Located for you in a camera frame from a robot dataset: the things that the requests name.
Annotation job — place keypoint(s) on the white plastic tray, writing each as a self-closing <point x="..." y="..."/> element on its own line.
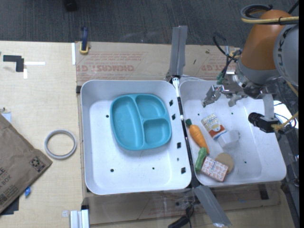
<point x="133" y="170"/>
<point x="259" y="155"/>

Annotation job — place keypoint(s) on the brown paper envelope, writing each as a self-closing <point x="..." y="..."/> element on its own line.
<point x="16" y="155"/>

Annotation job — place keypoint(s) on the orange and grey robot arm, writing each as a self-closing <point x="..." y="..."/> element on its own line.
<point x="261" y="46"/>

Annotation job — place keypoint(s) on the white cube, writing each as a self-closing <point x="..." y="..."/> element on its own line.
<point x="229" y="138"/>

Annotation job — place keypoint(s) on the green bottle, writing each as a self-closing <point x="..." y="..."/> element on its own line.
<point x="200" y="159"/>

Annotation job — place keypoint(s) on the black cylinder on white bracket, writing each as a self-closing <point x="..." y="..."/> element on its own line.
<point x="263" y="122"/>

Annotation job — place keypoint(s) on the blue divided plate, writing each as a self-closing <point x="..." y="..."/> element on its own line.
<point x="128" y="122"/>

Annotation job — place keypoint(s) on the tan round biscuit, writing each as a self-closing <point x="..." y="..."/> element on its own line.
<point x="226" y="160"/>

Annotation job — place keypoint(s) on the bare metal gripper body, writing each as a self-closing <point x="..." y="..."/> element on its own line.
<point x="247" y="88"/>

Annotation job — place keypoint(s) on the brown cardboard board red print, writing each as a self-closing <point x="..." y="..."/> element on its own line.
<point x="142" y="60"/>

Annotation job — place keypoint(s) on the white and orange carton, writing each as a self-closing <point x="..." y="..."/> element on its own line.
<point x="213" y="125"/>

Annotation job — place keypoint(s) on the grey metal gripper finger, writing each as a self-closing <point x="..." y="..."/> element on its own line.
<point x="234" y="100"/>
<point x="212" y="95"/>

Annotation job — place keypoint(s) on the orange carrot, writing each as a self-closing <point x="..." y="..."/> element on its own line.
<point x="198" y="134"/>

